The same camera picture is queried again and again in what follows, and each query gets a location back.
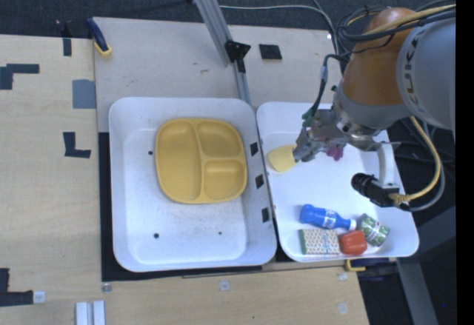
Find orange toy pepper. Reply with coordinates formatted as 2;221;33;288
338;229;369;256

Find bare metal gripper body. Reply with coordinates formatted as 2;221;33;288
304;107;384;155

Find yellow divided plate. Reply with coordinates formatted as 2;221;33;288
154;117;248;205

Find pale yellow toy biscuit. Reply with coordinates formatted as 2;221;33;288
267;144;298;174

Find green and orange patterned carton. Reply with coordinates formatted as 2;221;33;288
298;228;341;256

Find purple toy grapes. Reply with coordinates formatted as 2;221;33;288
324;144;344;162

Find black cylinder on white bracket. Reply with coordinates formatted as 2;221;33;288
350;141;403;208

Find blue plastic bottle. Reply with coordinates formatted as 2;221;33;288
298;204;358;232

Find white plastic tray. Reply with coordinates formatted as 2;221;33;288
256;101;421;264
108;96;278;273

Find green and white can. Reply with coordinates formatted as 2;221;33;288
356;212;391;247

